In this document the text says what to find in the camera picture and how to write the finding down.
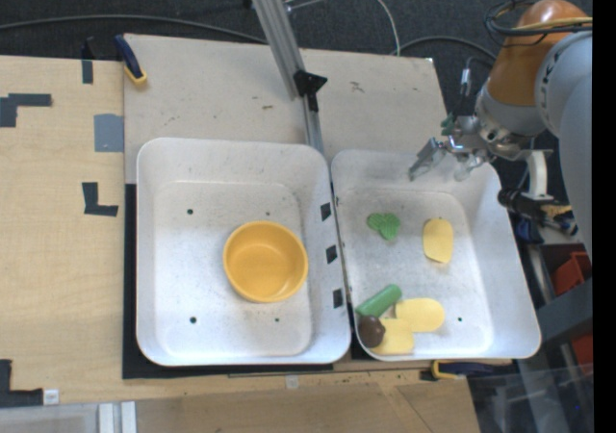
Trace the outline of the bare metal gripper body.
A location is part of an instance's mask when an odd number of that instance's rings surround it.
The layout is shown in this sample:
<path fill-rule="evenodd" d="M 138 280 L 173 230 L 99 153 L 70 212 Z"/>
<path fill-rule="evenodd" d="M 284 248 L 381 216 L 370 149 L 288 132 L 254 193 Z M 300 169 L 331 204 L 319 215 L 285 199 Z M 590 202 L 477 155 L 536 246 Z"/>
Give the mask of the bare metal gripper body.
<path fill-rule="evenodd" d="M 492 118 L 477 115 L 448 115 L 444 120 L 444 146 L 448 152 L 481 158 L 523 161 L 532 151 L 533 138 L 520 136 Z"/>

